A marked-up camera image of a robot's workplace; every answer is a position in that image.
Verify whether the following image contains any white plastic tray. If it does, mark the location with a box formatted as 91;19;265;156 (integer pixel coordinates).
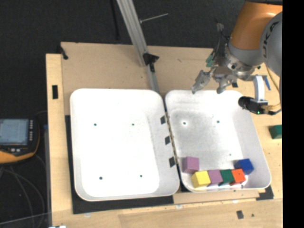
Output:
69;88;181;202
164;89;272;193

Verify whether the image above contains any black cylinder on white bracket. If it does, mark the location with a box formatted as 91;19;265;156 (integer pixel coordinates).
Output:
237;75;269;115

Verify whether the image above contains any purple cube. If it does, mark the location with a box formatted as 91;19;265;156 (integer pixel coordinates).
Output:
181;156;200;174
208;169;224;185

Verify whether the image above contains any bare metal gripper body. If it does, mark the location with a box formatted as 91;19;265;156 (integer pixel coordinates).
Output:
208;55;261;85

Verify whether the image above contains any pale wood board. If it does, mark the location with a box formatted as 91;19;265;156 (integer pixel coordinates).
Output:
59;41;266;205

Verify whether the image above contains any green cube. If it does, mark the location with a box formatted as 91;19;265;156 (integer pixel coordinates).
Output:
268;124;283;140
219;169;235;184

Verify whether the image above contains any orange cube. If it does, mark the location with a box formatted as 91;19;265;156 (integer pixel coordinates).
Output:
231;168;247;184

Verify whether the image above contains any yellow cube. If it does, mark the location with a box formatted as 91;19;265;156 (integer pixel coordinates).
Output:
190;170;211;189

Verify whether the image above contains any blue cube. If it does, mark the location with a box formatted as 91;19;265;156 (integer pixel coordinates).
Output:
234;158;255;175

